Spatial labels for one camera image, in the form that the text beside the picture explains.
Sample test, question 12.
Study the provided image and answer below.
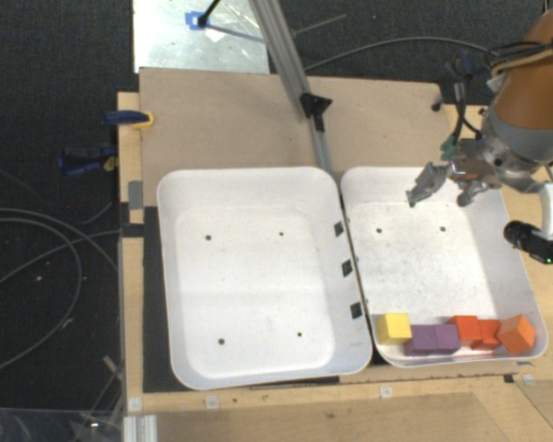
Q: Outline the white plastic tray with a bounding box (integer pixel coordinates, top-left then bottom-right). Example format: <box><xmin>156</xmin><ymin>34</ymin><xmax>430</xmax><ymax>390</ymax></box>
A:
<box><xmin>339</xmin><ymin>166</ymin><xmax>549</xmax><ymax>369</ymax></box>
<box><xmin>156</xmin><ymin>166</ymin><xmax>373</xmax><ymax>391</ymax></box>

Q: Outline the brown cardboard board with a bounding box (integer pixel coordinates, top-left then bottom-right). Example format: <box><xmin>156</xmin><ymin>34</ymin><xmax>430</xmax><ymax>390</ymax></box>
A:
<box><xmin>137</xmin><ymin>66</ymin><xmax>546</xmax><ymax>393</ymax></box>

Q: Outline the orange cube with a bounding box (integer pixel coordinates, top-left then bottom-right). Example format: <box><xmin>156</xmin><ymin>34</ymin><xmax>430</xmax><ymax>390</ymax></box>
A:
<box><xmin>496</xmin><ymin>313</ymin><xmax>537</xmax><ymax>355</ymax></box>
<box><xmin>470</xmin><ymin>319</ymin><xmax>502</xmax><ymax>352</ymax></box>
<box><xmin>446</xmin><ymin>315</ymin><xmax>483</xmax><ymax>343</ymax></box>

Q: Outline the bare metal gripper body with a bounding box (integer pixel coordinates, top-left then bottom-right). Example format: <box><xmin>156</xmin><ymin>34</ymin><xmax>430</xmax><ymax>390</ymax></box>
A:
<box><xmin>446</xmin><ymin>136</ymin><xmax>550</xmax><ymax>196</ymax></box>

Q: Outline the yellow cube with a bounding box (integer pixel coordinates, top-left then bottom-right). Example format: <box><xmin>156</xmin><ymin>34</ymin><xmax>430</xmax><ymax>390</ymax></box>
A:
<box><xmin>376</xmin><ymin>312</ymin><xmax>413</xmax><ymax>345</ymax></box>

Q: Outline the black cylinder on white bracket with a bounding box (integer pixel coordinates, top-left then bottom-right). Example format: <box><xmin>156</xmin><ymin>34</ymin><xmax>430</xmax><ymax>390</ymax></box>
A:
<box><xmin>503</xmin><ymin>181</ymin><xmax>553</xmax><ymax>266</ymax></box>

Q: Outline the purple cube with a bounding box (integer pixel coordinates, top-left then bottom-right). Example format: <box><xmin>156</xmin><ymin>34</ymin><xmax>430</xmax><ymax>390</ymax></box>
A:
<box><xmin>403</xmin><ymin>324</ymin><xmax>440</xmax><ymax>356</ymax></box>
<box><xmin>433</xmin><ymin>323</ymin><xmax>462</xmax><ymax>354</ymax></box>

